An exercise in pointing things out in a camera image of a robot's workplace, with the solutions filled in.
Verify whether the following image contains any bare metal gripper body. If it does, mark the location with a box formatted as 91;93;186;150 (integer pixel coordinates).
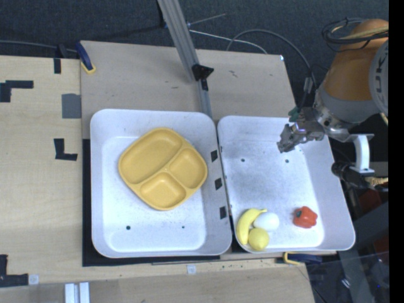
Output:
294;106;352;143

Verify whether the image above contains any white plastic tray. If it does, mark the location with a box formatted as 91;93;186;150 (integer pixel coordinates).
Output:
90;108;233;259
217;115;357;254

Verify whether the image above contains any red bell pepper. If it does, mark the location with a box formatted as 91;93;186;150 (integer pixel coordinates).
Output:
292;206;319;229

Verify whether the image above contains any white egg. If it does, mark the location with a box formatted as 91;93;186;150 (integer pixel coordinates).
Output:
252;212;280;232

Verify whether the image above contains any yellow banana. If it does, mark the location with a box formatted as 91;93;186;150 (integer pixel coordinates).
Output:
235;208;268;246

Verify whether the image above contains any yellow lemon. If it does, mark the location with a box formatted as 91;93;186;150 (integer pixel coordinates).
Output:
247;227;271;252

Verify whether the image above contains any yellow divided plate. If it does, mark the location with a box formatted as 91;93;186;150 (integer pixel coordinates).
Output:
117;127;209;211

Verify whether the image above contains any pale wood board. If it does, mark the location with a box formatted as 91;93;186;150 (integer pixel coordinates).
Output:
80;40;338;266

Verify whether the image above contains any black cylinder on white bracket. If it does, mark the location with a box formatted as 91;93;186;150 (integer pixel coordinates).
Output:
331;133;381;191

